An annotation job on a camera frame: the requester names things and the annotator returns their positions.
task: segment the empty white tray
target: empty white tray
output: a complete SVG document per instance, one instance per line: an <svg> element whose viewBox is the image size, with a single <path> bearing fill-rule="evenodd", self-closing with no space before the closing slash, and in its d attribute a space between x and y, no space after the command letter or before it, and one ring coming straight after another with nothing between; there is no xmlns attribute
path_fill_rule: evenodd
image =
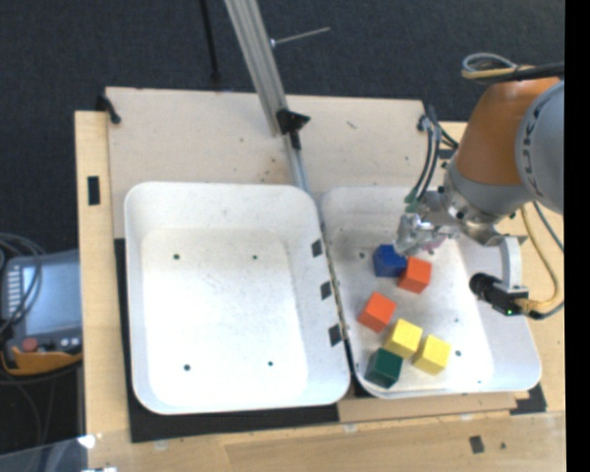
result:
<svg viewBox="0 0 590 472"><path fill-rule="evenodd" d="M523 391L539 380L541 365L526 319L505 317L469 289L470 277L502 275L498 248L485 248L467 237L445 241L433 255L417 257L433 265L430 285L421 294L397 287L397 278L377 278L372 255L396 237L409 188L346 187L327 193L322 215L338 284L356 375L371 394L400 398L479 391ZM372 292L395 301L391 323L403 318L449 342L445 370L429 375L404 361L391 388L365 380L370 356L383 345L386 329L375 333L357 322Z"/></svg>
<svg viewBox="0 0 590 472"><path fill-rule="evenodd" d="M349 386L312 199L143 183L125 201L133 386L160 414L330 404Z"/></svg>

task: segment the blue cube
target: blue cube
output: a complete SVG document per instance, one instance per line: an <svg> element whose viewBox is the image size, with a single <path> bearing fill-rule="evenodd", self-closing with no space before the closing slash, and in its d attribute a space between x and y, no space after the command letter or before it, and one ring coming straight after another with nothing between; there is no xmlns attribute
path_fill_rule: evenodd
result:
<svg viewBox="0 0 590 472"><path fill-rule="evenodd" d="M406 258L395 253L393 245L380 245L374 252L374 272L378 278L394 278L406 269Z"/></svg>

